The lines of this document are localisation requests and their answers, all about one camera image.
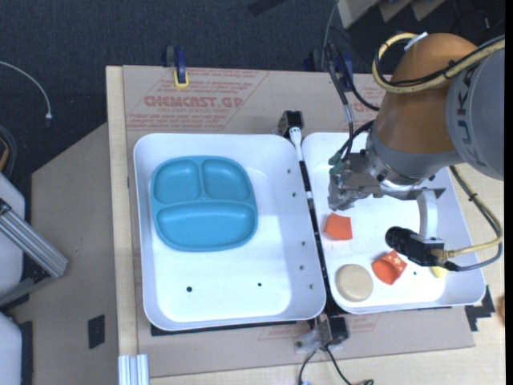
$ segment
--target yellow cable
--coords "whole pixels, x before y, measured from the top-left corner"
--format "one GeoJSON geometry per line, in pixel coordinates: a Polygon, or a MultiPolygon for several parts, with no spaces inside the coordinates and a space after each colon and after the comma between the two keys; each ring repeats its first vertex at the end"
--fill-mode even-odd
{"type": "Polygon", "coordinates": [[[0,138],[0,171],[6,167],[7,160],[9,159],[9,145],[0,138]]]}
{"type": "Polygon", "coordinates": [[[455,75],[457,75],[462,70],[466,69],[467,67],[471,66],[472,64],[476,64],[477,62],[481,61],[488,55],[491,55],[492,53],[502,50],[506,46],[506,38],[501,38],[500,40],[492,43],[490,46],[484,47],[483,49],[477,49],[473,54],[469,55],[465,60],[463,60],[461,63],[457,63],[454,67],[451,67],[446,70],[445,73],[439,75],[438,77],[435,77],[431,80],[426,81],[425,83],[418,83],[411,86],[403,86],[403,87],[396,87],[389,82],[383,81],[381,76],[378,73],[378,62],[382,58],[382,56],[388,51],[388,49],[395,44],[399,40],[403,39],[413,39],[416,37],[416,34],[412,33],[401,33],[397,34],[392,38],[389,38],[385,43],[383,43],[379,49],[378,49],[378,57],[373,61],[372,64],[372,75],[374,77],[374,80],[376,83],[383,88],[384,90],[388,92],[393,93],[413,93],[417,91],[426,90],[427,88],[431,88],[434,86],[439,85],[440,83],[443,83],[444,81],[453,78],[455,75]]]}
{"type": "Polygon", "coordinates": [[[468,186],[468,183],[462,178],[461,174],[456,169],[456,167],[453,166],[452,168],[455,171],[456,175],[459,177],[459,181],[461,181],[463,183],[463,186],[466,187],[469,190],[469,192],[471,193],[471,195],[473,196],[472,198],[475,200],[475,204],[481,206],[483,211],[485,211],[488,214],[491,221],[497,227],[497,230],[496,230],[497,238],[492,241],[489,241],[489,242],[483,242],[482,244],[470,245],[470,246],[467,246],[464,248],[454,249],[451,251],[446,251],[444,249],[433,249],[432,251],[430,251],[430,253],[435,255],[439,260],[446,260],[447,258],[454,258],[454,257],[457,257],[457,256],[465,254],[465,253],[473,253],[475,251],[480,251],[481,249],[487,249],[487,248],[490,248],[490,247],[500,244],[504,239],[504,230],[503,230],[503,227],[502,227],[500,221],[493,214],[493,212],[490,211],[490,209],[481,201],[481,199],[477,196],[477,194],[472,192],[471,188],[468,186]]]}

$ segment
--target yellow clamp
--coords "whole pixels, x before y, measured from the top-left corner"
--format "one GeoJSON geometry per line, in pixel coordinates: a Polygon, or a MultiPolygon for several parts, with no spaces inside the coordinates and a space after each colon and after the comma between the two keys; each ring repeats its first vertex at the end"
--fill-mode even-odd
{"type": "Polygon", "coordinates": [[[187,88],[189,87],[189,74],[185,71],[185,83],[181,83],[178,81],[178,72],[175,70],[173,72],[173,77],[175,78],[175,86],[176,88],[187,88]]]}

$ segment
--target cardboard sheet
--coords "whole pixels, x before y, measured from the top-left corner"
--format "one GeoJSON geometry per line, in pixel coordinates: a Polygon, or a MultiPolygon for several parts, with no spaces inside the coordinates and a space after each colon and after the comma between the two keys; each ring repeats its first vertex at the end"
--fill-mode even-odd
{"type": "MultiPolygon", "coordinates": [[[[325,73],[215,69],[188,69],[188,73],[190,87],[178,89],[171,69],[123,67],[139,353],[149,355],[151,377],[300,363],[305,354],[295,351],[294,342],[309,331],[307,322],[174,334],[151,328],[142,301],[132,153],[137,140],[152,132],[271,133],[287,110],[302,111],[304,136],[343,132],[347,126],[341,101],[325,73]]],[[[364,98],[381,103],[383,91],[371,75],[355,75],[354,82],[364,98]]],[[[353,94],[348,93],[348,100],[355,127],[375,117],[353,94]]],[[[335,350],[336,358],[474,345],[463,307],[348,314],[345,319],[349,339],[335,350]]]]}

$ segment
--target wire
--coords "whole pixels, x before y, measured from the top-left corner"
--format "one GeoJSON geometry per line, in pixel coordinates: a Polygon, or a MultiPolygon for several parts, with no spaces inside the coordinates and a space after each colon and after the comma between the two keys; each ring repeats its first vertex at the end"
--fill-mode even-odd
{"type": "Polygon", "coordinates": [[[488,55],[491,55],[496,51],[502,50],[506,46],[505,36],[499,36],[498,38],[494,38],[490,42],[478,47],[475,51],[462,57],[460,60],[456,62],[451,62],[449,66],[447,66],[446,68],[438,70],[429,75],[425,75],[418,79],[403,80],[396,82],[392,82],[385,79],[385,77],[379,69],[379,63],[382,56],[394,44],[407,43],[416,36],[416,34],[412,33],[396,34],[392,38],[389,38],[378,48],[372,65],[372,75],[376,83],[378,83],[378,85],[386,91],[394,93],[413,93],[437,86],[445,82],[446,80],[453,78],[462,70],[478,63],[488,55]]]}
{"type": "Polygon", "coordinates": [[[340,52],[338,51],[337,46],[335,45],[335,43],[334,42],[329,42],[328,46],[331,49],[331,51],[334,52],[334,54],[336,55],[337,59],[340,61],[341,67],[342,67],[342,74],[345,76],[345,79],[348,81],[349,88],[353,92],[354,96],[358,99],[358,101],[360,101],[360,103],[362,103],[364,106],[366,106],[370,110],[379,111],[379,107],[376,107],[373,104],[371,104],[368,101],[366,101],[360,95],[360,93],[358,92],[357,88],[354,86],[354,81],[353,81],[353,79],[351,79],[351,75],[350,75],[349,70],[347,68],[347,63],[345,62],[344,56],[340,55],[340,52]]]}
{"type": "MultiPolygon", "coordinates": [[[[340,375],[340,377],[342,378],[342,380],[347,384],[347,385],[352,385],[351,382],[349,382],[347,380],[347,378],[344,376],[344,374],[342,374],[342,371],[340,369],[340,367],[338,366],[337,364],[337,360],[333,357],[333,354],[331,353],[331,351],[329,350],[329,342],[327,344],[325,344],[324,346],[321,346],[320,348],[317,348],[314,352],[312,352],[309,357],[303,362],[303,365],[301,365],[301,369],[299,371],[299,376],[297,378],[297,383],[298,385],[304,385],[304,382],[303,382],[303,371],[305,370],[305,367],[306,367],[306,364],[309,362],[309,360],[317,353],[317,351],[319,350],[322,350],[322,351],[326,351],[329,355],[329,357],[331,358],[331,361],[333,362],[333,365],[335,366],[335,369],[337,370],[337,373],[340,375]]],[[[366,380],[363,385],[374,385],[374,380],[373,379],[369,379],[369,380],[366,380]]]]}
{"type": "Polygon", "coordinates": [[[445,251],[443,249],[433,249],[433,250],[431,250],[431,253],[433,255],[435,255],[440,260],[446,260],[447,258],[454,258],[459,255],[463,255],[465,253],[473,253],[475,251],[480,251],[482,249],[488,249],[494,245],[498,245],[499,247],[497,250],[497,254],[494,257],[492,257],[486,261],[480,262],[478,264],[469,265],[469,266],[459,266],[459,265],[454,264],[453,262],[448,262],[448,263],[446,262],[446,264],[444,264],[444,266],[447,269],[454,270],[454,271],[475,270],[476,268],[481,268],[485,265],[491,264],[494,261],[497,261],[497,259],[499,259],[500,256],[502,255],[502,253],[503,253],[503,236],[504,236],[503,227],[501,226],[499,219],[493,214],[493,212],[490,211],[490,209],[481,201],[481,199],[478,197],[478,195],[472,191],[471,187],[463,179],[463,177],[459,173],[458,169],[454,165],[450,166],[450,171],[454,175],[454,178],[456,179],[456,181],[458,182],[460,187],[463,189],[465,194],[468,195],[469,201],[474,203],[474,205],[477,207],[477,209],[480,211],[480,213],[485,217],[488,224],[490,224],[490,227],[495,231],[497,238],[492,241],[485,242],[482,244],[471,245],[471,246],[468,246],[465,248],[454,249],[451,251],[445,251]]]}
{"type": "Polygon", "coordinates": [[[0,125],[0,140],[3,140],[9,150],[6,167],[3,170],[4,175],[9,179],[12,176],[14,165],[18,157],[18,147],[13,135],[2,125],[0,125]]]}
{"type": "MultiPolygon", "coordinates": [[[[333,15],[335,14],[335,11],[337,10],[338,2],[340,2],[340,0],[335,0],[335,3],[333,4],[333,7],[331,9],[331,13],[329,14],[328,24],[326,26],[326,30],[325,30],[325,33],[324,33],[324,38],[322,40],[322,46],[323,47],[326,47],[326,44],[328,42],[329,28],[331,27],[331,22],[333,21],[333,15]]],[[[325,54],[324,54],[324,51],[323,51],[322,55],[321,55],[321,70],[324,70],[324,60],[325,60],[325,54]]]]}
{"type": "Polygon", "coordinates": [[[344,114],[345,114],[345,121],[347,122],[348,128],[349,128],[349,140],[347,143],[347,148],[345,151],[345,155],[342,157],[342,161],[347,160],[349,157],[349,154],[351,153],[351,148],[353,147],[353,138],[354,138],[354,117],[353,117],[353,109],[351,105],[349,104],[349,101],[347,101],[347,97],[345,96],[344,89],[342,88],[342,85],[337,77],[337,72],[335,71],[335,64],[333,62],[332,52],[329,46],[326,46],[324,48],[324,51],[326,53],[326,57],[328,58],[328,72],[329,76],[331,77],[331,80],[333,82],[333,85],[337,89],[337,93],[342,101],[342,106],[344,108],[344,114]]]}
{"type": "Polygon", "coordinates": [[[41,84],[39,84],[34,77],[32,77],[30,74],[23,71],[21,68],[13,66],[12,64],[6,63],[4,61],[0,61],[0,65],[12,68],[13,70],[17,71],[18,73],[25,75],[25,77],[27,77],[32,83],[34,83],[36,85],[36,87],[42,92],[42,95],[44,96],[44,98],[46,100],[46,107],[47,107],[47,112],[45,115],[46,127],[49,128],[51,125],[51,120],[52,120],[51,105],[50,105],[50,100],[48,99],[48,95],[46,94],[44,89],[41,87],[41,84]]]}
{"type": "MultiPolygon", "coordinates": [[[[360,134],[362,134],[363,132],[369,131],[372,128],[373,125],[374,125],[374,120],[367,121],[358,130],[356,130],[354,132],[354,136],[353,137],[356,138],[360,134]]],[[[347,152],[345,152],[345,150],[347,150],[348,147],[349,147],[349,140],[347,140],[344,143],[344,145],[342,145],[342,147],[337,152],[335,152],[335,154],[329,159],[329,164],[336,166],[338,161],[341,160],[341,156],[344,155],[344,153],[347,154],[347,152]]]]}

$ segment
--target white tray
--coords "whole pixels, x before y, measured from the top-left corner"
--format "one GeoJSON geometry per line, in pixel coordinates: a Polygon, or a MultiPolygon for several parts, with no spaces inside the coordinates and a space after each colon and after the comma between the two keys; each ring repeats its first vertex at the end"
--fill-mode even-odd
{"type": "Polygon", "coordinates": [[[290,142],[275,135],[150,134],[134,149],[147,317],[163,330],[311,319],[325,286],[305,189],[290,142]],[[254,236],[234,249],[184,252],[164,244],[151,216],[151,176],[181,156],[221,156],[251,180],[254,236]]]}
{"type": "MultiPolygon", "coordinates": [[[[314,133],[305,138],[302,149],[312,187],[317,223],[323,230],[325,220],[331,214],[328,206],[329,158],[347,140],[343,133],[314,133]]],[[[365,148],[366,136],[356,138],[353,151],[365,148]]],[[[443,169],[434,181],[426,181],[420,187],[446,188],[438,199],[438,237],[446,242],[446,249],[471,245],[471,239],[459,208],[448,171],[443,169]]],[[[481,269],[449,272],[445,278],[436,278],[429,267],[421,267],[408,261],[401,277],[389,286],[378,280],[371,263],[390,251],[385,243],[385,233],[392,226],[400,226],[418,232],[419,212],[415,201],[400,201],[392,197],[356,201],[354,207],[339,211],[351,218],[353,239],[336,241],[321,232],[321,243],[329,275],[329,286],[335,302],[347,312],[366,314],[390,310],[408,310],[440,306],[469,305],[479,302],[485,293],[481,269]],[[373,278],[373,293],[365,301],[351,302],[342,297],[336,287],[336,273],[346,264],[366,268],[373,278]]],[[[475,253],[454,260],[460,265],[479,262],[475,253]]]]}
{"type": "Polygon", "coordinates": [[[22,332],[0,312],[0,379],[2,385],[22,382],[22,332]]]}

